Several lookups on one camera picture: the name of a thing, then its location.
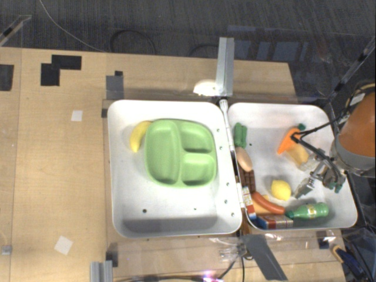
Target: green bottle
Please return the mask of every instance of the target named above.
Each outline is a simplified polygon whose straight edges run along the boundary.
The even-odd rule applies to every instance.
[[[315,219],[317,217],[325,217],[328,216],[329,208],[328,205],[325,203],[317,203],[317,204],[304,204],[300,206],[295,211],[288,211],[286,212],[286,216],[295,219]]]

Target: white wire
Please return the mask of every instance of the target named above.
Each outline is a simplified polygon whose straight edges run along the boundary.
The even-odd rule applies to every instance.
[[[67,35],[70,35],[73,39],[76,39],[77,41],[79,41],[80,43],[84,44],[84,45],[87,46],[87,47],[90,47],[91,49],[94,49],[94,50],[96,50],[96,51],[100,51],[100,52],[106,52],[106,51],[100,50],[100,49],[98,49],[98,48],[95,48],[94,46],[89,45],[88,43],[85,43],[83,40],[77,38],[75,35],[72,35],[69,31],[67,31],[66,29],[62,28],[62,27],[61,27],[58,23],[56,23],[56,21],[51,17],[51,15],[50,15],[49,12],[47,11],[46,6],[45,6],[44,3],[42,2],[42,0],[39,0],[39,2],[41,3],[43,10],[46,12],[48,18],[52,21],[52,23],[54,23],[59,29],[61,29],[62,31],[64,31]]]

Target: toy sink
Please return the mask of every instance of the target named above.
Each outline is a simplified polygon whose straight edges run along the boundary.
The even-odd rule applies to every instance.
[[[270,200],[293,209],[325,202],[327,217],[295,221],[292,229],[352,226],[357,210],[348,182],[339,194],[316,182],[299,200],[274,199],[273,179],[294,190],[308,172],[299,171],[276,150],[286,131],[298,123],[307,129],[325,122],[324,111],[309,105],[235,103],[228,112],[231,127],[247,126],[247,153],[253,161],[256,188]],[[130,149],[129,136],[141,121],[149,126],[140,150]],[[242,197],[234,176],[226,125],[221,110],[208,102],[119,100],[108,110],[113,224],[124,237],[230,234],[242,222]],[[306,137],[328,153],[330,127]]]

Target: hot dog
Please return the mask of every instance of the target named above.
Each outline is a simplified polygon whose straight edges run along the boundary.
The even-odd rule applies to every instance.
[[[257,202],[261,207],[272,212],[273,214],[284,214],[285,208],[277,204],[273,204],[266,200],[259,192],[255,191],[251,194],[252,200]]]

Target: white square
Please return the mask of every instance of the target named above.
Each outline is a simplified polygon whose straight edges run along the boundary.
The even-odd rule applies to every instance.
[[[64,255],[68,255],[71,249],[73,241],[64,236],[60,236],[58,242],[55,244],[55,250]]]
[[[70,119],[71,121],[82,121],[82,114],[83,111],[81,110],[74,110],[72,113],[72,118]]]

